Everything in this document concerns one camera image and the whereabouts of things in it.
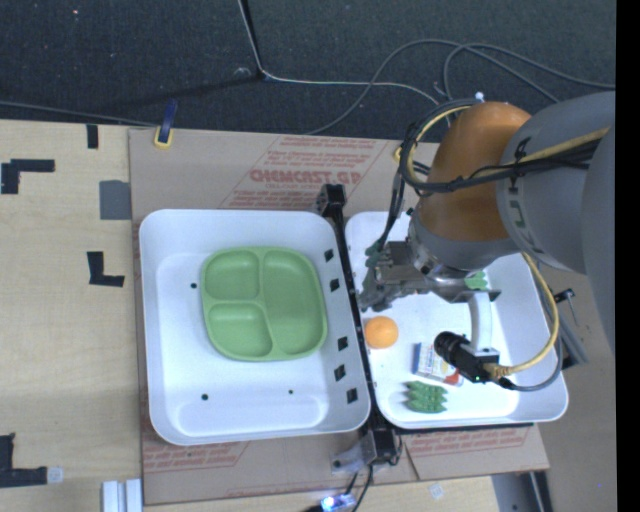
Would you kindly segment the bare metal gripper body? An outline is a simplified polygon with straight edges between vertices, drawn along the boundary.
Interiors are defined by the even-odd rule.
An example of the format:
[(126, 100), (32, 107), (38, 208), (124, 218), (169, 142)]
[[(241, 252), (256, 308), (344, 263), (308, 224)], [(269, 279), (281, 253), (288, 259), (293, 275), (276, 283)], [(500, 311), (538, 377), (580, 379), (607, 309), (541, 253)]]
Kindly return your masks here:
[(447, 267), (429, 253), (420, 259), (406, 241), (389, 241), (383, 247), (374, 244), (372, 269), (381, 284), (380, 301), (389, 288), (406, 290), (406, 296), (432, 293), (447, 302), (466, 302), (481, 292), (480, 273)]

